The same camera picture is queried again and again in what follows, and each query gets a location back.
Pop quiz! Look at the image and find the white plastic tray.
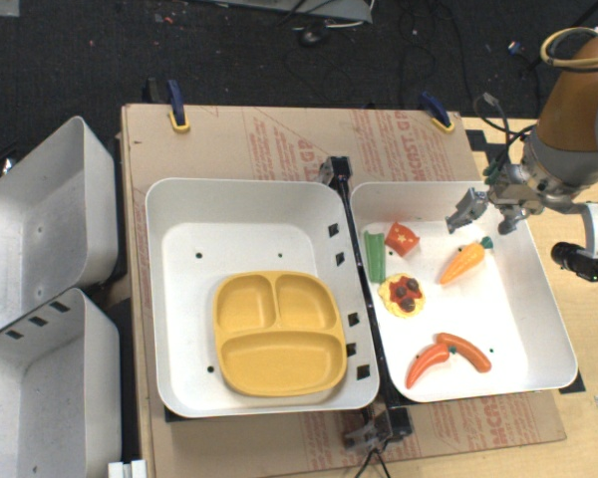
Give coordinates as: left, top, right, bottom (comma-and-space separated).
145, 176, 382, 419
349, 180, 579, 404
0, 115, 121, 344
0, 287, 124, 478

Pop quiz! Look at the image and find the black block with thin wires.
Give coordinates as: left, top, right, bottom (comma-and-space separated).
320, 155, 355, 189
342, 405, 415, 451

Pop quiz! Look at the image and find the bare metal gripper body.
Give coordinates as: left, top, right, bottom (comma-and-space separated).
486, 162, 577, 215

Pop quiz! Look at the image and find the black cylinder on white bracket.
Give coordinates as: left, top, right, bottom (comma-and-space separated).
550, 201, 598, 284

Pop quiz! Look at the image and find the yellow spaghetti with meatballs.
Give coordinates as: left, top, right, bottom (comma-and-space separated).
377, 272, 427, 320

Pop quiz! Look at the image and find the thin black rod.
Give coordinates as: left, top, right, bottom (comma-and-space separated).
335, 176, 399, 409

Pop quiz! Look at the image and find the green celery stick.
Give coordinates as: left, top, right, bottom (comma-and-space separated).
362, 230, 388, 285

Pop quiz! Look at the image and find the yellow divided plate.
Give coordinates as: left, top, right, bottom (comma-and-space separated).
211, 270, 350, 398

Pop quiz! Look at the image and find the orange sausage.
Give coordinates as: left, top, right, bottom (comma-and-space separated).
436, 332, 493, 374

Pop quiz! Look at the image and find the orange carrot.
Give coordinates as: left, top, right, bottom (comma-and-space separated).
439, 235, 495, 287

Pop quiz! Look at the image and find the brown cardboard board red print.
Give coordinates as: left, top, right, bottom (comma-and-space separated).
121, 103, 569, 478

